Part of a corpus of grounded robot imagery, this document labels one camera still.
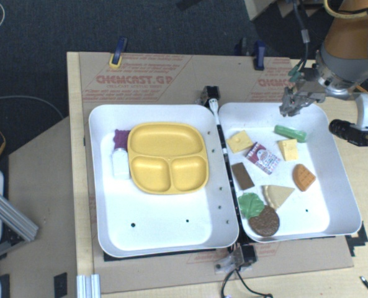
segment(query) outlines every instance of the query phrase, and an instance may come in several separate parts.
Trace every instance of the blue clamp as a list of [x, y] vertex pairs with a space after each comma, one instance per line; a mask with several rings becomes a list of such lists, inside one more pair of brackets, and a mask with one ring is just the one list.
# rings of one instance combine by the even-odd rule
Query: blue clamp
[[114, 54], [110, 56], [109, 66], [116, 70], [119, 68], [122, 62], [122, 53], [126, 51], [127, 47], [127, 38], [126, 37], [119, 37], [119, 41], [117, 42], [116, 51]]
[[254, 43], [254, 69], [256, 71], [263, 71], [264, 67], [264, 56], [265, 56], [265, 43], [261, 40], [258, 40]]

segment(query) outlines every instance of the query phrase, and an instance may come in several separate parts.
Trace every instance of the dark floor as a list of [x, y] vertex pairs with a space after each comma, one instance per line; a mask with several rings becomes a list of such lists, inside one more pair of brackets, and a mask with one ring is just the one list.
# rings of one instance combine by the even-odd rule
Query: dark floor
[[[303, 44], [293, 14], [272, 4], [250, 21], [244, 0], [0, 0], [0, 96], [33, 96], [68, 115], [66, 52], [112, 52], [120, 35], [132, 53], [233, 55], [242, 37], [266, 44], [267, 56], [300, 58]], [[310, 58], [332, 19], [323, 10], [307, 19]], [[33, 99], [0, 100], [0, 130], [10, 154], [60, 120]]]

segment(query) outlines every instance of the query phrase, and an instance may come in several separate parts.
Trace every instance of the black hinge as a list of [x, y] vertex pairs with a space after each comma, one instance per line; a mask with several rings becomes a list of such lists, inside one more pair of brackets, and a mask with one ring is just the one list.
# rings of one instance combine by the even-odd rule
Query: black hinge
[[62, 298], [68, 294], [68, 274], [54, 276], [54, 298]]

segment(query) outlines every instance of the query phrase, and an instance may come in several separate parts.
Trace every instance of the cardboard board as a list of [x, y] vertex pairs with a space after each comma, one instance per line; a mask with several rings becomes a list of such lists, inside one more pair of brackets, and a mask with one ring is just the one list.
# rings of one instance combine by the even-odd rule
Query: cardboard board
[[[97, 240], [96, 202], [88, 129], [89, 113], [102, 104], [193, 104], [205, 86], [220, 88], [227, 102], [279, 102], [290, 86], [288, 58], [265, 58], [264, 71], [249, 56], [124, 54], [122, 66], [108, 66], [109, 53], [80, 53], [94, 271], [102, 293], [222, 280], [214, 264], [227, 249], [106, 261]], [[255, 244], [258, 261], [246, 278], [353, 266], [345, 237]]]

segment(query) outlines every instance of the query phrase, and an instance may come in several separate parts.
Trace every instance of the yellow plate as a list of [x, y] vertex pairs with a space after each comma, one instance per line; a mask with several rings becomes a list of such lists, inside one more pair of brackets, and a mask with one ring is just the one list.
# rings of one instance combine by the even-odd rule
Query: yellow plate
[[127, 150], [132, 179], [142, 191], [189, 193], [204, 187], [209, 178], [203, 137], [190, 125], [137, 125], [130, 131]]

